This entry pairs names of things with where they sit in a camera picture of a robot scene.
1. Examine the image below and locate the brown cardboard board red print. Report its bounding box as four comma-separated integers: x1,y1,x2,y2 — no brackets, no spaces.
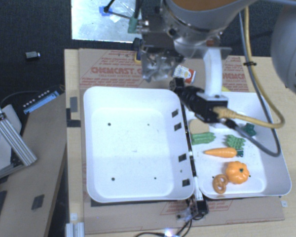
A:
78,48,286,235

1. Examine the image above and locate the orange pretzel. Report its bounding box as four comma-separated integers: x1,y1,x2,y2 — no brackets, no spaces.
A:
212,173,229,195

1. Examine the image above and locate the black cylinder on white bracket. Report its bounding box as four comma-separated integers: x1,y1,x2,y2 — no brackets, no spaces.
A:
174,47,233,123

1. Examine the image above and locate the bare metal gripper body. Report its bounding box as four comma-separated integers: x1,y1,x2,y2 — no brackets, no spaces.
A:
140,7,185,60

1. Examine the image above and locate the orange carrot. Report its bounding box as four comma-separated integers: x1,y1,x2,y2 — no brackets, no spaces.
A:
203,147,245,158

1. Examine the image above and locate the red and white can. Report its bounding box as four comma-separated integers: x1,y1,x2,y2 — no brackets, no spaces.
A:
172,64,197,85

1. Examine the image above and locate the small black box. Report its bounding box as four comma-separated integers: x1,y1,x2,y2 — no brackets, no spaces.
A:
25,51,41,60

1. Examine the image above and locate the green beans bundle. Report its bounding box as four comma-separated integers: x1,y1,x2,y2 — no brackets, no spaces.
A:
190,131,217,146

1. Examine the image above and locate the black block with thin wires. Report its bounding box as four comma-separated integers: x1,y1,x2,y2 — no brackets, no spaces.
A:
186,198,210,220
169,77,185,91

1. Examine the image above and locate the green lettuce leaf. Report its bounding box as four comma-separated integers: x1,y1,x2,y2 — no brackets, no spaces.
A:
224,134,246,150

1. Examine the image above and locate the orange pumpkin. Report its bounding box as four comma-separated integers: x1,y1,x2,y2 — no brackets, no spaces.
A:
224,160,251,185

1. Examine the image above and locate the white plastic tray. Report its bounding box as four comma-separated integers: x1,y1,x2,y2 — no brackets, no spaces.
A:
83,85,196,203
179,89,293,199

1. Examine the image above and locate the dark green broccoli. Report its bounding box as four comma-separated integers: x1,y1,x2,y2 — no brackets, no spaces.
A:
244,122,257,136

